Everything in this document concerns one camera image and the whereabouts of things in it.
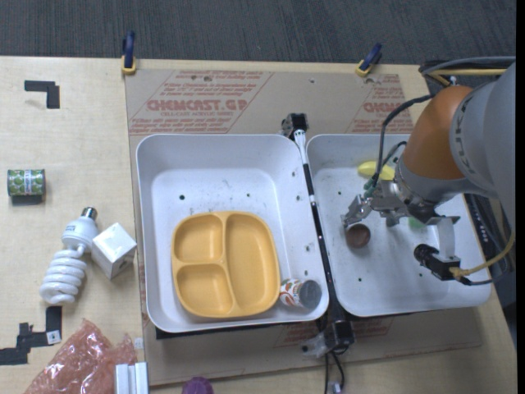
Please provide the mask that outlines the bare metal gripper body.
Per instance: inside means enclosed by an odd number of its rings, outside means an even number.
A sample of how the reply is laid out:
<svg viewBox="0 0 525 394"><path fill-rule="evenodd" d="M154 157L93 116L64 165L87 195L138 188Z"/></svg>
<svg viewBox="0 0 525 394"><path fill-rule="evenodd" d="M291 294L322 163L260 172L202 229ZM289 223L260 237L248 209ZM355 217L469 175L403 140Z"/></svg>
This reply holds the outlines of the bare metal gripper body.
<svg viewBox="0 0 525 394"><path fill-rule="evenodd" d="M399 224L401 218L411 217L428 225L438 214L436 204L413 192L403 182L379 180L372 192L371 208L386 219L389 227Z"/></svg>

